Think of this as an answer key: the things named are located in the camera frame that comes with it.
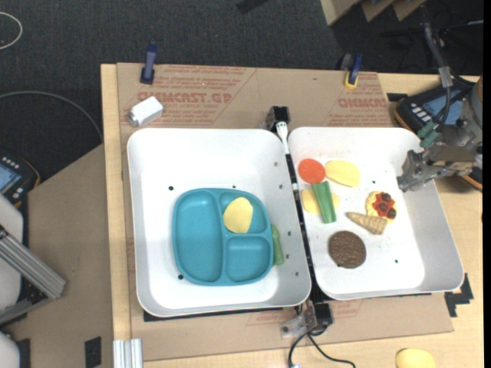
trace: white tray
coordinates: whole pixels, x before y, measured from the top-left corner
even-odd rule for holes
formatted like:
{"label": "white tray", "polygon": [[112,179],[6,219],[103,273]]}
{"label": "white tray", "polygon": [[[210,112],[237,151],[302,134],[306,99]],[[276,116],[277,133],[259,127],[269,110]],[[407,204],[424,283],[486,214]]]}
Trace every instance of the white tray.
{"label": "white tray", "polygon": [[[421,151],[419,142],[403,128],[302,127],[288,138],[295,168],[303,159],[313,158],[323,165],[343,159],[360,170],[356,188],[329,180],[331,191],[341,198],[336,222],[325,224],[320,215],[304,211],[315,277],[329,297],[450,291],[462,284],[460,257],[433,181],[416,192],[403,193],[397,185],[407,151]],[[298,188],[311,186],[298,178]],[[373,191],[388,192],[396,201],[397,217],[382,235],[371,234],[345,215],[365,214],[365,200]],[[328,254],[328,239],[340,230],[354,232],[364,241],[367,258],[361,266],[338,267]]]}
{"label": "white tray", "polygon": [[[146,128],[127,144],[137,295],[158,317],[295,306],[311,279],[288,167],[279,139],[265,130]],[[180,279],[172,250],[173,206],[197,188],[247,191],[280,232],[285,261],[261,280],[203,286]]]}

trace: ice cream cone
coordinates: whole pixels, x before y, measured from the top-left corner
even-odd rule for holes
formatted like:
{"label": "ice cream cone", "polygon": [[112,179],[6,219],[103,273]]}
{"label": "ice cream cone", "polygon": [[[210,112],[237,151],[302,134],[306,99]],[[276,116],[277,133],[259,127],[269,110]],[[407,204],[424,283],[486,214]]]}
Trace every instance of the ice cream cone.
{"label": "ice cream cone", "polygon": [[358,212],[349,212],[347,216],[351,221],[364,227],[374,235],[381,235],[387,226],[387,220],[385,218],[360,214]]}

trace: white cable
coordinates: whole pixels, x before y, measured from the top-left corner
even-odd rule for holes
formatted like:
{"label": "white cable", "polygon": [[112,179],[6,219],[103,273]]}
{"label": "white cable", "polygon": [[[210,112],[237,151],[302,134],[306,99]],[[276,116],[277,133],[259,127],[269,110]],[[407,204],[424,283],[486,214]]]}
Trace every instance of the white cable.
{"label": "white cable", "polygon": [[24,28],[22,27],[22,23],[21,23],[21,21],[19,21],[19,20],[18,20],[18,19],[17,19],[15,16],[10,15],[10,14],[8,14],[7,12],[2,12],[2,11],[0,11],[0,16],[1,16],[1,15],[4,15],[4,16],[6,16],[7,18],[10,18],[12,21],[15,21],[15,22],[18,24],[18,29],[19,29],[19,30],[18,30],[18,35],[17,35],[17,38],[16,38],[14,41],[10,42],[9,44],[6,44],[6,45],[3,45],[3,46],[0,46],[0,51],[1,51],[2,49],[6,49],[6,48],[8,48],[8,47],[11,47],[13,44],[15,44],[15,43],[16,43],[16,42],[17,42],[17,41],[18,41],[18,40],[21,38],[22,33],[23,33],[23,31],[24,31]]}

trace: wooden table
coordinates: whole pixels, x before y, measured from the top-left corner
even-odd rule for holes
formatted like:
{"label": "wooden table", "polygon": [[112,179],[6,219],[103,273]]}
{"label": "wooden table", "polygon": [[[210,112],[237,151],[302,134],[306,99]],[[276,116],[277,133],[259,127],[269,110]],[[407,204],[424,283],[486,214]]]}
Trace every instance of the wooden table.
{"label": "wooden table", "polygon": [[[438,78],[434,75],[379,74],[379,80],[385,93],[418,94],[438,84]],[[101,66],[101,85],[114,339],[129,340],[132,335],[124,226],[124,191],[121,181],[117,67],[115,64]],[[456,177],[437,181],[437,188],[474,297],[470,304],[458,306],[458,317],[453,319],[455,331],[426,336],[324,345],[323,349],[330,356],[353,361],[357,367],[393,367],[398,350],[417,347],[430,351],[438,367],[477,368],[484,366],[483,225],[481,221],[483,195]],[[287,367],[287,356],[287,349],[263,350],[154,361],[145,363],[145,367]],[[346,366],[328,362],[314,347],[299,347],[295,350],[293,360],[299,362],[304,368]]]}

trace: blue clip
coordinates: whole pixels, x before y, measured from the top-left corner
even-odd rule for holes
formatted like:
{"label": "blue clip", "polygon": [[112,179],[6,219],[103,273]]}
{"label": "blue clip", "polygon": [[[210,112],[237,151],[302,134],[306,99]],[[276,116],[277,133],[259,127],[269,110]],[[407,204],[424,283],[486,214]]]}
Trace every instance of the blue clip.
{"label": "blue clip", "polygon": [[358,84],[358,73],[360,72],[360,68],[361,54],[355,53],[353,57],[353,64],[349,72],[346,74],[346,79],[344,81],[344,85],[346,86],[346,88],[350,90],[356,88],[356,85]]}
{"label": "blue clip", "polygon": [[155,42],[149,42],[147,46],[147,53],[145,55],[145,67],[141,69],[140,82],[145,84],[153,83],[153,75],[155,70],[153,65],[157,58],[157,44]]}

